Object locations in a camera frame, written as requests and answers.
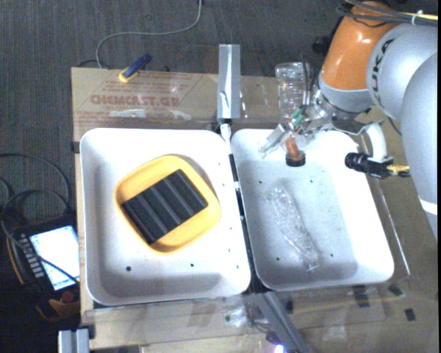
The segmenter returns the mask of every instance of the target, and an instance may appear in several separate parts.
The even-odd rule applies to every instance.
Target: gray carpet
[[[408,12],[438,9],[438,0],[392,2],[395,9]],[[323,56],[313,52],[312,43],[334,28],[335,9],[342,3],[203,0],[201,19],[191,30],[111,38],[99,55],[111,68],[125,68],[149,52],[151,70],[216,72],[205,62],[206,53],[219,43],[236,43],[244,75],[273,76],[275,64],[300,60],[301,55],[320,67]],[[194,22],[197,12],[197,0],[0,0],[0,153],[45,157],[61,167],[73,191],[71,67],[96,67],[96,47],[107,35],[181,29]],[[56,173],[35,160],[2,158],[0,176],[15,193],[30,188],[64,191]],[[34,195],[22,208],[26,219],[36,221],[57,214],[61,206],[52,197]],[[0,352],[55,352],[62,326],[40,320],[24,301],[6,253],[0,258]]]

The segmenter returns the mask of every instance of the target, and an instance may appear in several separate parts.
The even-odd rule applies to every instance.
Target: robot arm
[[[370,54],[366,46],[357,46],[363,49],[361,62],[351,62],[348,67],[343,67],[343,61],[333,62],[329,58],[339,57],[343,39],[338,35],[349,36],[337,30],[331,45],[333,52],[327,55],[318,78],[319,95],[329,105],[348,111],[351,120],[351,113],[377,106],[385,115],[401,122],[412,178],[437,239],[437,26],[393,26],[374,44]],[[372,38],[361,38],[365,42],[372,41]],[[354,77],[350,68],[359,80],[363,77],[363,63],[366,65],[364,88],[356,81],[355,85],[350,82],[347,85],[346,80],[337,81],[336,75],[343,76],[347,69],[347,75]]]
[[[379,3],[365,6],[369,9],[353,7],[353,18],[344,17],[338,26],[312,97],[296,110],[301,123],[280,124],[265,147],[285,142],[291,132],[307,136],[327,129],[353,135],[366,131],[373,157],[349,154],[345,164],[385,177],[392,158],[379,139],[379,124],[366,126],[354,120],[377,106],[401,122],[412,178],[437,239],[437,22],[424,25],[414,16],[411,24],[405,23],[408,19],[401,23],[376,13],[383,9]]]

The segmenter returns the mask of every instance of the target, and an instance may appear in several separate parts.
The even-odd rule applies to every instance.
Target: white cable
[[[418,195],[420,199],[421,207],[425,212],[431,213],[432,215],[438,215],[438,204],[427,202],[423,200],[420,195]]]
[[[387,158],[387,145],[380,123],[381,122],[373,123],[366,129],[367,136],[369,136],[371,145],[373,146],[373,158],[375,160],[384,160]]]
[[[104,42],[106,42],[108,39],[113,38],[113,37],[117,37],[120,35],[170,35],[170,34],[178,34],[180,32],[186,32],[187,30],[192,29],[198,23],[199,18],[201,17],[202,0],[198,0],[198,5],[199,5],[198,16],[196,17],[196,20],[191,25],[189,25],[188,27],[185,27],[184,29],[173,30],[171,32],[117,32],[115,34],[111,34],[111,35],[104,37],[102,40],[100,40],[100,42],[98,43],[98,45],[96,47],[95,56],[96,56],[96,62],[98,64],[98,67],[103,68],[101,66],[98,53],[99,53],[101,45]]]
[[[415,19],[417,16],[422,15],[423,11],[422,10],[418,10],[418,12],[416,12],[413,16],[412,16],[412,25],[415,25]]]

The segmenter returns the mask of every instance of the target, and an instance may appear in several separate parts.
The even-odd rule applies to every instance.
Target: tablet screen
[[[72,226],[31,235],[29,238],[39,256],[76,279],[79,278],[79,241]],[[53,266],[47,263],[43,263],[43,266],[55,290],[75,284],[72,279]]]

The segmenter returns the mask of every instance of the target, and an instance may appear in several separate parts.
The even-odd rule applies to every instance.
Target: black cable
[[[67,203],[67,202],[65,201],[65,199],[64,199],[60,194],[58,194],[57,192],[52,191],[52,190],[46,190],[46,189],[33,189],[33,190],[26,190],[26,191],[23,191],[23,192],[17,193],[16,195],[14,195],[14,196],[12,196],[11,198],[9,198],[9,199],[7,200],[7,202],[5,203],[4,207],[3,207],[3,211],[6,212],[7,207],[8,207],[11,203],[13,203],[16,199],[19,199],[19,198],[21,198],[21,197],[23,197],[23,196],[28,196],[28,195],[30,195],[30,194],[32,194],[32,193],[47,193],[47,194],[53,195],[53,196],[55,196],[57,199],[59,199],[60,202],[62,203],[62,205],[64,206],[64,211],[62,212],[62,214],[65,213],[65,212],[68,210],[68,203]]]
[[[391,117],[387,117],[387,119],[389,119],[390,125],[399,134],[399,136],[402,136],[402,132],[397,128],[397,126],[394,123],[394,120],[392,120]]]
[[[0,183],[4,186],[5,192],[7,193],[7,197],[5,199],[5,202],[7,202],[12,194],[12,188],[10,187],[8,182],[4,178],[2,178],[1,176],[0,176]]]
[[[3,157],[24,157],[24,158],[30,158],[30,159],[38,160],[38,161],[41,161],[43,163],[46,163],[46,164],[50,165],[60,175],[60,178],[62,179],[62,181],[64,183],[64,186],[65,186],[65,202],[67,204],[70,204],[71,192],[70,192],[70,185],[68,183],[67,176],[60,169],[60,167],[57,166],[55,163],[53,163],[50,160],[47,160],[44,157],[35,156],[33,154],[0,153],[0,158],[3,158]]]
[[[380,22],[380,23],[378,23],[378,24],[376,24],[376,25],[370,25],[370,24],[368,24],[367,22],[364,22],[364,21],[359,20],[358,18],[353,18],[353,19],[354,19],[355,22],[357,22],[358,24],[365,25],[365,26],[367,26],[367,27],[370,27],[371,29],[375,29],[376,27],[381,27],[381,26],[383,26],[383,25],[388,25],[388,24],[390,24],[390,22]]]
[[[354,15],[349,10],[344,7],[339,7],[337,9],[340,15],[351,18],[358,18],[362,20],[374,20],[374,21],[383,21],[383,22],[394,22],[394,23],[407,23],[407,24],[421,24],[428,26],[438,26],[437,20],[432,20],[426,17],[421,17],[418,14],[411,15],[409,13],[402,13],[395,10],[382,9],[378,7],[373,7],[369,4],[363,3],[358,0],[345,0],[347,3],[355,5],[357,7],[361,7],[363,9],[369,10],[371,12],[379,13],[380,16],[374,15]]]

